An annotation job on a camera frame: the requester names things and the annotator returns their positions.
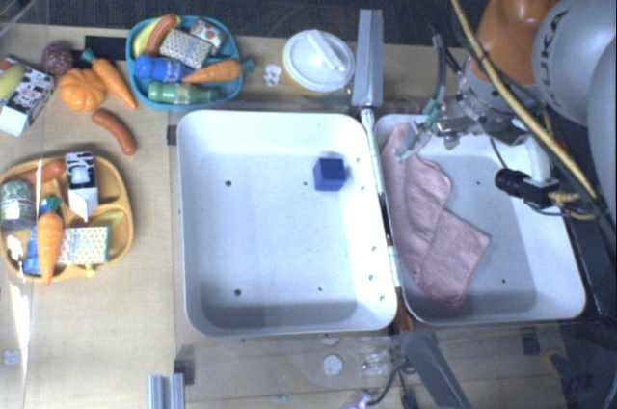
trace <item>blue basket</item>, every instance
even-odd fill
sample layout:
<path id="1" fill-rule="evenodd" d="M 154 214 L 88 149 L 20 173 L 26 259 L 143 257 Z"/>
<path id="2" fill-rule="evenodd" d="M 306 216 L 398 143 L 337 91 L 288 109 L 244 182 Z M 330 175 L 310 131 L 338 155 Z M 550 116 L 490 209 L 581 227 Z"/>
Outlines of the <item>blue basket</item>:
<path id="1" fill-rule="evenodd" d="M 208 23 L 211 23 L 218 29 L 222 30 L 226 34 L 228 34 L 228 38 L 219 50 L 219 53 L 216 57 L 210 57 L 206 60 L 205 66 L 212 65 L 214 63 L 218 63 L 219 61 L 223 61 L 225 59 L 235 59 L 240 61 L 240 52 L 238 51 L 238 47 L 233 39 L 233 35 L 229 31 L 229 29 L 221 22 L 208 18 L 205 16 L 189 16 L 183 15 L 180 17 L 181 21 L 177 26 L 178 30 L 182 30 L 183 32 L 188 32 L 190 28 L 193 26 L 196 20 L 203 19 Z M 157 18 L 150 18 L 144 21 L 139 22 L 135 25 L 128 34 L 126 39 L 126 63 L 128 65 L 128 77 L 131 82 L 131 86 L 133 87 L 133 92 L 140 101 L 142 101 L 145 105 L 149 105 L 154 109 L 161 109 L 164 111 L 194 111 L 197 109 L 207 109 L 208 107 L 213 107 L 215 105 L 222 104 L 223 102 L 227 102 L 234 98 L 240 90 L 242 89 L 242 81 L 244 78 L 244 74 L 240 74 L 235 80 L 220 82 L 220 83 L 209 83 L 208 88 L 216 88 L 219 91 L 218 98 L 213 102 L 199 103 L 199 104 L 189 104 L 189 105 L 174 105 L 174 104 L 162 104 L 159 102 L 153 102 L 148 98 L 148 85 L 150 80 L 142 80 L 140 78 L 136 78 L 134 74 L 135 70 L 135 58 L 132 53 L 132 44 L 133 39 L 137 34 L 139 34 L 149 23 Z"/>

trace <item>white lid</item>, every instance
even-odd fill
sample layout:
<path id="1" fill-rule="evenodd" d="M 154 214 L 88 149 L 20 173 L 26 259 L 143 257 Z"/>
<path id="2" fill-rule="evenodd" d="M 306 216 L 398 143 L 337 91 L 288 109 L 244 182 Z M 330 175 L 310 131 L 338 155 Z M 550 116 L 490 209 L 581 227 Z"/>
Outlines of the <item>white lid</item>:
<path id="1" fill-rule="evenodd" d="M 347 44 L 318 30 L 305 30 L 291 37 L 285 45 L 282 61 L 296 83 L 322 93 L 343 88 L 356 68 Z"/>

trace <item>pumpkin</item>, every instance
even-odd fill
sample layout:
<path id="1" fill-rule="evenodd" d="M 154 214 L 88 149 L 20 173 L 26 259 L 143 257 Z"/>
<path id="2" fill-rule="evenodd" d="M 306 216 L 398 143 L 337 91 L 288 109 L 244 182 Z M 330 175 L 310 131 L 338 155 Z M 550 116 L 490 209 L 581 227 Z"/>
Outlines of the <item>pumpkin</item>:
<path id="1" fill-rule="evenodd" d="M 60 79 L 60 100 L 73 111 L 93 111 L 105 100 L 107 88 L 91 69 L 72 68 Z"/>

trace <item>sausage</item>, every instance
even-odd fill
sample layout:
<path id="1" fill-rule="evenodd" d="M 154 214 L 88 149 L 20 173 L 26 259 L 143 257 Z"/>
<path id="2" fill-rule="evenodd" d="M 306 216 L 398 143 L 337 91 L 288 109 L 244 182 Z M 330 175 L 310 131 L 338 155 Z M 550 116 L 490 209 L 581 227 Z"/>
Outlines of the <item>sausage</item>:
<path id="1" fill-rule="evenodd" d="M 144 54 L 148 54 L 148 56 L 156 56 L 158 54 L 158 49 L 161 48 L 163 39 L 169 31 L 176 26 L 176 24 L 177 20 L 175 14 L 164 14 L 148 37 Z"/>
<path id="2" fill-rule="evenodd" d="M 106 109 L 96 109 L 93 112 L 93 121 L 116 137 L 124 155 L 132 155 L 137 151 L 133 135 L 124 123 L 111 112 Z"/>
<path id="3" fill-rule="evenodd" d="M 56 177 L 60 177 L 65 173 L 67 166 L 65 165 L 64 158 L 57 158 L 48 162 L 40 168 L 40 184 L 54 180 Z M 25 173 L 18 174 L 11 177 L 11 179 L 21 179 L 28 181 L 33 186 L 37 186 L 37 172 L 39 168 L 26 171 Z"/>

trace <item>pink towel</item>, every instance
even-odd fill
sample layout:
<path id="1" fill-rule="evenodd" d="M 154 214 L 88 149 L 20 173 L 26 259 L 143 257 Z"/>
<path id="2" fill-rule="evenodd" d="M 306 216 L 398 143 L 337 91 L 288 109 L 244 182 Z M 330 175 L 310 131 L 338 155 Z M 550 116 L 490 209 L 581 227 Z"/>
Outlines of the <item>pink towel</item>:
<path id="1" fill-rule="evenodd" d="M 407 124 L 397 126 L 382 154 L 392 236 L 398 256 L 431 298 L 448 305 L 465 299 L 469 281 L 489 238 L 444 209 L 450 180 L 428 160 L 398 162 Z"/>

